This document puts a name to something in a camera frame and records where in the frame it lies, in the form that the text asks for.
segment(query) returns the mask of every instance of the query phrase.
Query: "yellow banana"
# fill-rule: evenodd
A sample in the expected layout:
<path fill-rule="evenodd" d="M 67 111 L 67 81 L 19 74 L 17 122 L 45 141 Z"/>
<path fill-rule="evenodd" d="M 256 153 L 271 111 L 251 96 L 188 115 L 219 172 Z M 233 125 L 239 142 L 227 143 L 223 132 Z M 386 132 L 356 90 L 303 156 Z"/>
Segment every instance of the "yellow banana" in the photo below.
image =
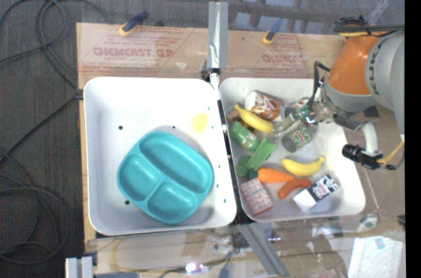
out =
<path fill-rule="evenodd" d="M 323 161 L 325 161 L 323 156 L 313 162 L 309 162 L 308 164 L 302 164 L 300 162 L 284 158 L 282 160 L 282 166 L 292 174 L 310 176 L 319 171 Z"/>
<path fill-rule="evenodd" d="M 238 104 L 234 106 L 238 111 L 239 116 L 246 124 L 249 124 L 251 127 L 257 129 L 257 131 L 262 131 L 265 133 L 270 133 L 274 129 L 274 124 L 268 122 L 265 119 L 260 118 L 253 112 L 246 110 L 245 108 L 240 108 Z"/>

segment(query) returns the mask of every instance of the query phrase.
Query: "divided plate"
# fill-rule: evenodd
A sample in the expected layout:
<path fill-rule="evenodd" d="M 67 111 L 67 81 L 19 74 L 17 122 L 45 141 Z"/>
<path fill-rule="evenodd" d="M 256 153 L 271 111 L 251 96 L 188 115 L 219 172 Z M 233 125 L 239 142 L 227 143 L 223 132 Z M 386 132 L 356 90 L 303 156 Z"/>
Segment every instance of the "divided plate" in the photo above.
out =
<path fill-rule="evenodd" d="M 189 145 L 162 131 L 134 145 L 117 171 L 117 185 L 151 217 L 177 224 L 196 211 L 213 183 L 208 161 Z"/>

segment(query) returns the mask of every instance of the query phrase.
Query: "toy food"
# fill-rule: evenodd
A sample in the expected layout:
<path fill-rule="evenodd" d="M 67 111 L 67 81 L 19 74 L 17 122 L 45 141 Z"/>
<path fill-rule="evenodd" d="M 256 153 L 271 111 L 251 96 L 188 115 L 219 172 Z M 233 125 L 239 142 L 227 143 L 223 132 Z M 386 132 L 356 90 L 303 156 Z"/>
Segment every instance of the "toy food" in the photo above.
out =
<path fill-rule="evenodd" d="M 300 179 L 294 179 L 292 181 L 288 181 L 282 188 L 278 191 L 278 197 L 281 200 L 287 198 L 287 196 L 292 192 L 294 189 L 297 188 L 307 188 L 311 186 L 311 181 L 306 177 L 302 177 Z"/>
<path fill-rule="evenodd" d="M 300 162 L 284 158 L 282 160 L 282 166 L 289 172 L 299 176 L 310 176 L 319 171 L 325 158 L 321 156 L 319 159 L 309 162 L 308 164 L 302 164 Z"/>
<path fill-rule="evenodd" d="M 230 137 L 248 151 L 254 152 L 257 150 L 257 147 L 259 147 L 260 141 L 257 139 L 256 135 L 243 127 L 240 122 L 233 122 L 229 132 Z"/>
<path fill-rule="evenodd" d="M 298 207 L 305 212 L 317 202 L 331 195 L 338 187 L 339 185 L 330 174 L 326 174 L 311 186 L 295 195 L 293 199 L 298 204 Z"/>
<path fill-rule="evenodd" d="M 270 156 L 276 145 L 272 144 L 267 138 L 263 138 L 259 147 L 247 161 L 247 168 L 250 170 L 258 170 L 262 163 Z"/>
<path fill-rule="evenodd" d="M 246 124 L 249 124 L 251 127 L 257 129 L 257 131 L 270 133 L 274 129 L 274 124 L 268 122 L 265 119 L 260 118 L 256 114 L 252 113 L 245 108 L 240 108 L 238 104 L 234 106 L 234 108 L 238 111 L 240 117 Z"/>
<path fill-rule="evenodd" d="M 247 203 L 247 206 L 254 216 L 261 214 L 274 206 L 268 193 L 264 190 L 262 183 L 257 177 L 240 185 L 240 190 L 243 194 L 244 201 Z"/>
<path fill-rule="evenodd" d="M 257 177 L 260 182 L 288 182 L 295 178 L 292 175 L 275 170 L 274 168 L 260 167 L 257 170 Z"/>
<path fill-rule="evenodd" d="M 247 176 L 247 172 L 249 171 L 249 169 L 247 168 L 247 163 L 250 159 L 250 156 L 245 155 L 242 156 L 239 161 L 238 161 L 238 165 L 235 167 L 235 170 L 237 172 L 237 175 L 240 177 L 246 177 Z"/>
<path fill-rule="evenodd" d="M 250 110 L 257 116 L 270 122 L 279 117 L 281 112 L 281 102 L 279 100 L 258 91 L 250 93 L 245 98 L 244 107 L 246 110 Z"/>

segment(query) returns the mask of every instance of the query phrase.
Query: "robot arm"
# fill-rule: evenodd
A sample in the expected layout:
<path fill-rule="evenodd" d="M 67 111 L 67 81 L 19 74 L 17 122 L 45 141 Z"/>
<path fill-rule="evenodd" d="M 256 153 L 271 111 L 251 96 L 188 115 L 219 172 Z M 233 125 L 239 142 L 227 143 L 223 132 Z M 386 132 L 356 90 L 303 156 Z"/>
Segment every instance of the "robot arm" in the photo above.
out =
<path fill-rule="evenodd" d="M 388 159 L 377 151 L 372 122 L 357 120 L 355 115 L 377 105 L 392 110 L 402 141 L 405 140 L 405 31 L 402 26 L 358 27 L 355 24 L 339 30 L 342 35 L 350 35 L 330 69 L 319 62 L 314 63 L 313 94 L 300 109 L 298 117 L 309 123 L 335 122 L 353 131 L 361 129 L 366 148 L 345 145 L 342 154 L 367 168 L 376 169 Z M 318 68 L 328 71 L 321 79 Z M 318 89 L 320 94 L 315 99 Z"/>

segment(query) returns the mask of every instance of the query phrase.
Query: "gray carpet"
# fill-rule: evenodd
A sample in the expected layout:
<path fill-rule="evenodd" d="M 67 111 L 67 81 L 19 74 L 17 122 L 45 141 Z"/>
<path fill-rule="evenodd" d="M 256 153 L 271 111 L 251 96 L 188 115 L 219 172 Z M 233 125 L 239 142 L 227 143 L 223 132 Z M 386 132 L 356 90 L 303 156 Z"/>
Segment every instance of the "gray carpet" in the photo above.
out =
<path fill-rule="evenodd" d="M 18 1 L 0 0 L 0 16 Z M 38 27 L 46 0 L 28 0 L 0 23 L 0 277 L 64 277 L 65 258 L 84 254 L 75 22 L 120 24 L 146 9 L 146 24 L 206 28 L 208 2 L 219 0 L 87 1 L 106 16 L 85 0 L 61 0 L 63 10 L 48 8 Z M 274 17 L 285 20 L 281 31 L 308 34 L 334 34 L 334 22 L 343 16 L 405 23 L 405 0 L 227 1 L 231 29 L 267 30 Z M 253 20 L 243 12 L 244 1 L 258 14 Z M 8 59 L 57 35 L 42 50 Z"/>

